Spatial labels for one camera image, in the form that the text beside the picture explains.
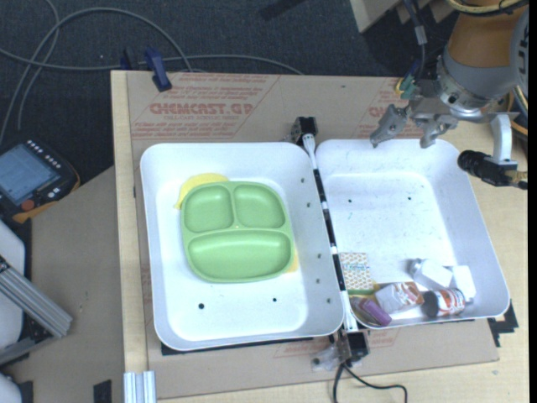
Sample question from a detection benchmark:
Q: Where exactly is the white plastic tray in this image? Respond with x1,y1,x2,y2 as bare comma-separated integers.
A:
314,138,512,331
139,141,346,351

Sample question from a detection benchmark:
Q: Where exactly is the white patterned packet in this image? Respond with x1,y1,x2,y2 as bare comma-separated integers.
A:
338,251,374,291

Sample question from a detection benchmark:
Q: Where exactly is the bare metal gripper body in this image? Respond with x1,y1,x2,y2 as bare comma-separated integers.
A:
404,76,497,128

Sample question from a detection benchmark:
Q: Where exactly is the brown cardboard board red print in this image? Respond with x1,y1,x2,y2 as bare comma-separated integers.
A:
126,71,501,400

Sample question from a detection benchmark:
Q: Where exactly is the green bowl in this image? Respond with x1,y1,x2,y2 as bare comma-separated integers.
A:
348,288,394,327

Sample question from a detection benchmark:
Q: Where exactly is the purple cylinder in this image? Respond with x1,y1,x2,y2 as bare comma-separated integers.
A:
361,300,393,326

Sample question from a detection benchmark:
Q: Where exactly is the thin black and white rod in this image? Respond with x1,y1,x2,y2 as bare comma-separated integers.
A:
302,133,357,332

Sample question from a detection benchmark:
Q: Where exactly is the black cylinder on white bracket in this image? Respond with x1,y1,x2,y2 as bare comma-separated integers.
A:
456,113,521,188

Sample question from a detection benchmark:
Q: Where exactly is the green divided plate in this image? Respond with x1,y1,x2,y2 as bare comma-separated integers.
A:
180,181,294,285

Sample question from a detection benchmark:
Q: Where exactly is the black block with thin wires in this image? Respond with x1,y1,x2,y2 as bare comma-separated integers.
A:
289,116,319,144
310,329,371,372

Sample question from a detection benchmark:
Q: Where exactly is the white and orange carton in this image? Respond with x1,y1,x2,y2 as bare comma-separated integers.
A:
374,281,425,314

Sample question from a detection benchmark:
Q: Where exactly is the orange and white can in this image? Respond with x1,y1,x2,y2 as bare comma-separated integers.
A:
421,287,469,319

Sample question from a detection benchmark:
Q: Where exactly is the white bottle grey cap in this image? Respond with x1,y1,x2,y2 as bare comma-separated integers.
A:
407,258,454,289

